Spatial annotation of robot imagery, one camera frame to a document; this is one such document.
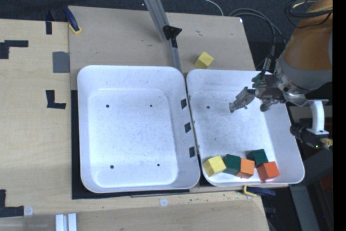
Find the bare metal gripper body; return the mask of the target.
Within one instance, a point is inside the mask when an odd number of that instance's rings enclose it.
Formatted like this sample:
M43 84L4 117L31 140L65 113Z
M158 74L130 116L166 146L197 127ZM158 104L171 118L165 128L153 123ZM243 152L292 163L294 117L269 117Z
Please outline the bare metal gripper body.
M304 106L308 101L306 94L311 92L311 80L304 75L259 73L254 77L255 96L265 105L290 102L297 106Z

